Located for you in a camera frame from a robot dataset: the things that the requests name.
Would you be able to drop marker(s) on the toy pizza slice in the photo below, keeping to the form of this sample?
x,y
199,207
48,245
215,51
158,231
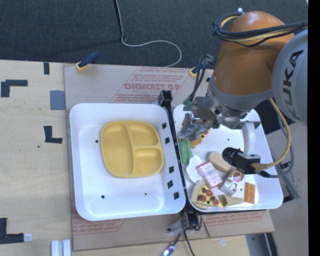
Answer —
x,y
205,196

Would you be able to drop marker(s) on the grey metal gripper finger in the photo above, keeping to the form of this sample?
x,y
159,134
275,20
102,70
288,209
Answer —
x,y
185,126
197,131

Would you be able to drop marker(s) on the green toy vegetable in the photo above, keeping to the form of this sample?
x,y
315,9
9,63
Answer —
x,y
186,151

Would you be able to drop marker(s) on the white plastic tray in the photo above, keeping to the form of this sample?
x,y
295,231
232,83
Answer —
x,y
90,175
265,185

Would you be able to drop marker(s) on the beige toy bread roll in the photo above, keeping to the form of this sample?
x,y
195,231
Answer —
x,y
218,161

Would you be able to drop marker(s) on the black cylinder on white bracket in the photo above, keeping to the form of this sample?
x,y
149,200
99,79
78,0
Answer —
x,y
246,162

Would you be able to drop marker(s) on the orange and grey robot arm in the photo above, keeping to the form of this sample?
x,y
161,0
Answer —
x,y
245,65

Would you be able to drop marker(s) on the orange toy biscuit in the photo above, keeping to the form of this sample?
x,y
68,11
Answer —
x,y
249,193

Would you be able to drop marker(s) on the brown cardboard board red print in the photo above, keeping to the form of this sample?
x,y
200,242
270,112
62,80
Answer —
x,y
105,82

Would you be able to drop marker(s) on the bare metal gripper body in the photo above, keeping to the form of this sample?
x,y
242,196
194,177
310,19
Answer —
x,y
208,113

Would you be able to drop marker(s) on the white toy food piece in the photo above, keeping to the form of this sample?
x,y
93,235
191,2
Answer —
x,y
192,168

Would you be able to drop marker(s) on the brown and white carton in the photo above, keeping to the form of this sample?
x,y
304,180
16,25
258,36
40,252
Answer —
x,y
231,183

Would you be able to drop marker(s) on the thin black rod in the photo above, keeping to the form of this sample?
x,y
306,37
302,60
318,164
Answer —
x,y
177,150

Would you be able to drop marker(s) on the red and white carton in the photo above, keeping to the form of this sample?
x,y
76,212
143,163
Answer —
x,y
209,175

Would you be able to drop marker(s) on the orange toy food piece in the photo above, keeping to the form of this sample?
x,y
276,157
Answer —
x,y
197,142

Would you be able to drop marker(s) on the yellow divided plate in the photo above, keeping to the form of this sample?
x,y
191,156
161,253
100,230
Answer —
x,y
117,147

